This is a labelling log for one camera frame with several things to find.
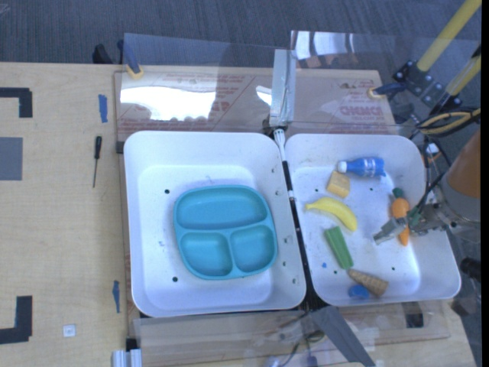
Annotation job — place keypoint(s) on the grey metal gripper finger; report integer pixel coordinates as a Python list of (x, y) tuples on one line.
[(389, 231)]

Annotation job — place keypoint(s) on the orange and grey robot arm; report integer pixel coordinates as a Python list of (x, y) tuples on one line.
[(465, 166)]

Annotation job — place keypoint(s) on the orange carrot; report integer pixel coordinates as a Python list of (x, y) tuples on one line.
[(400, 208)]

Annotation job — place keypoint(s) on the brown cardboard board red print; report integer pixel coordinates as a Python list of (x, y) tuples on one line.
[(317, 105)]

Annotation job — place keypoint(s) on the yellow square biscuit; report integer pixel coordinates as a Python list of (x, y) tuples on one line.
[(338, 184)]

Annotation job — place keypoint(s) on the blue bottle white cap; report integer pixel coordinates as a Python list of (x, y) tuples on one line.
[(364, 166)]

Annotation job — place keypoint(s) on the yellow banana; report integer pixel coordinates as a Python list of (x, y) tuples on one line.
[(336, 208)]

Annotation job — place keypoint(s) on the tan ice cream cone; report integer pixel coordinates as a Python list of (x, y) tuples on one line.
[(370, 281)]

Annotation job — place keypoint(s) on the blue round piece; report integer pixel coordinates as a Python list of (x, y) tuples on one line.
[(357, 292)]

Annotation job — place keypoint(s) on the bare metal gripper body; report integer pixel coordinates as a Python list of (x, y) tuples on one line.
[(429, 218)]

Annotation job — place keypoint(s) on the green rectangular block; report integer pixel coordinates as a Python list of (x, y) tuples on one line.
[(339, 247)]

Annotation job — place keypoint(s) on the black screwdriver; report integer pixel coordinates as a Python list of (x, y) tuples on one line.
[(97, 147)]

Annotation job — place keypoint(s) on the white plastic tray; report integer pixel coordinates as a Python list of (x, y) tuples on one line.
[(382, 258), (153, 224)]

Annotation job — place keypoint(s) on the blue divided plate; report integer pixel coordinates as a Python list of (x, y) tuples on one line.
[(221, 208)]

